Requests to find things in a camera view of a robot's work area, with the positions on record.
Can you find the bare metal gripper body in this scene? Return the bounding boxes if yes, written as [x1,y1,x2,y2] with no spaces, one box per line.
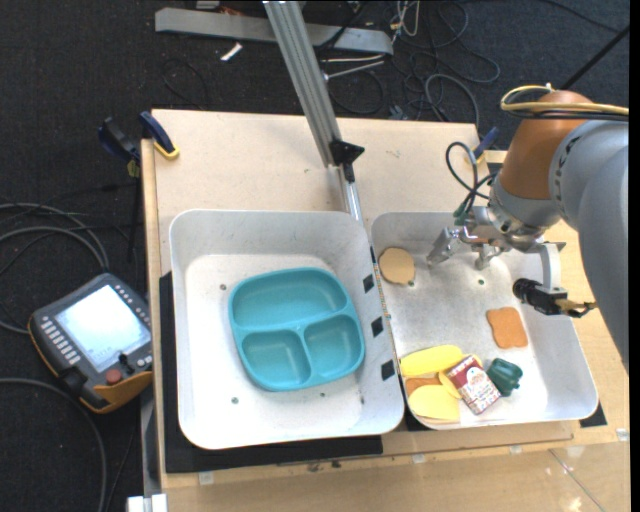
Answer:
[448,204,547,255]

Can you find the round tan biscuit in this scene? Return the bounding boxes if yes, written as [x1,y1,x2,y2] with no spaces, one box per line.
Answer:
[377,246,417,287]

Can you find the white plastic tray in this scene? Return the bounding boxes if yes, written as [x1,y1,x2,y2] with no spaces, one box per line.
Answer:
[168,208,405,450]
[370,211,600,431]

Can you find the brown bread slice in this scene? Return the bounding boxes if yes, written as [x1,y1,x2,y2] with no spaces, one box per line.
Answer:
[485,306,529,350]

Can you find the large yellow flat slice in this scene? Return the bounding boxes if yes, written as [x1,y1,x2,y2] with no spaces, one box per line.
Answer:
[399,344,484,379]

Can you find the red and white carton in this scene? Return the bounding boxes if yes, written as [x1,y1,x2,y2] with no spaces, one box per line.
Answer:
[445,354,502,416]

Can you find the small yellow flat slice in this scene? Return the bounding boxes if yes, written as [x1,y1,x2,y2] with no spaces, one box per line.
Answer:
[437,369,464,400]

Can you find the orange flat slice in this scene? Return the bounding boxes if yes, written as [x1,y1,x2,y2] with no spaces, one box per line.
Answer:
[404,375,444,399]

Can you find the blue divided plate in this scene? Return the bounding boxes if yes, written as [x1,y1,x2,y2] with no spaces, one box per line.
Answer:
[228,266,367,393]

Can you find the pale wood board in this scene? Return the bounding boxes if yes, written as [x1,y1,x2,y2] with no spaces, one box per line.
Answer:
[149,108,609,490]

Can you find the black cylinder on white bracket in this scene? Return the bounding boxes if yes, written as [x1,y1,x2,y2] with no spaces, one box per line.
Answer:
[512,241,571,317]

